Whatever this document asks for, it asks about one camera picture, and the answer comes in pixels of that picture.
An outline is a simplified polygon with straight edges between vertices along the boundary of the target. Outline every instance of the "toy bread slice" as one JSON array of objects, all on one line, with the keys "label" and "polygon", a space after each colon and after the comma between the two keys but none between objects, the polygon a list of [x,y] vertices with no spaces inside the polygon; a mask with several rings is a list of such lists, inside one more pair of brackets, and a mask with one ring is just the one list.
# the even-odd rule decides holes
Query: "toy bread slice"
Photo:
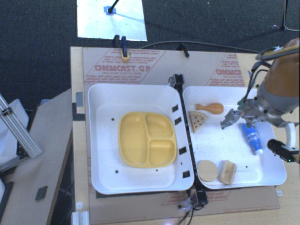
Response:
[{"label": "toy bread slice", "polygon": [[190,121],[192,123],[193,132],[195,133],[201,125],[207,120],[207,116],[198,111],[189,112]]}]

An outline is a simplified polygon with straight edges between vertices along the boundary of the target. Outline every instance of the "black carpet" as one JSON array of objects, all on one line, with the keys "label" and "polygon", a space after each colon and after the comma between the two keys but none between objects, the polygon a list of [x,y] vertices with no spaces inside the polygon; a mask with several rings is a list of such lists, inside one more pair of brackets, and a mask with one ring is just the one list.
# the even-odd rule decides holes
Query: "black carpet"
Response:
[{"label": "black carpet", "polygon": [[[142,3],[148,42],[129,42],[130,48],[163,40],[192,40],[260,51],[299,36],[280,29],[284,0]],[[299,29],[299,9],[299,0],[289,0],[288,27]],[[19,98],[25,108],[33,109],[41,99],[70,88],[71,46],[112,46],[111,40],[78,38],[76,12],[76,0],[0,0],[0,93],[8,102]],[[188,48],[241,52],[203,45]]]}]

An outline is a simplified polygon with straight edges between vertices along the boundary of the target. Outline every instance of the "blue bottle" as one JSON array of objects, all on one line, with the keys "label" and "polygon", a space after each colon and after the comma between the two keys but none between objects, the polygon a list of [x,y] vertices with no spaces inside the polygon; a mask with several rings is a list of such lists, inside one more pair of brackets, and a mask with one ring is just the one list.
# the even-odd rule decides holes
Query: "blue bottle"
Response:
[{"label": "blue bottle", "polygon": [[261,146],[259,145],[259,143],[260,143],[259,136],[258,136],[256,130],[254,129],[254,127],[247,127],[247,124],[245,123],[242,125],[242,129],[243,129],[243,132],[244,132],[247,142],[255,150],[255,154],[256,155],[262,154],[263,150],[262,150]]}]

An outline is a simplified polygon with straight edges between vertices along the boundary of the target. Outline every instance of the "pizza slice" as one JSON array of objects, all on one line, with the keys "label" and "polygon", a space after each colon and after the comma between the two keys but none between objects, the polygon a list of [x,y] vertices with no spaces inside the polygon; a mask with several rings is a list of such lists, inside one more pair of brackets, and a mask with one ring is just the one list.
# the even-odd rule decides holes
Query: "pizza slice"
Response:
[{"label": "pizza slice", "polygon": [[190,111],[189,112],[189,117],[190,117],[190,121],[191,121],[194,133],[207,120],[207,116],[204,113],[198,112],[198,111]]}]

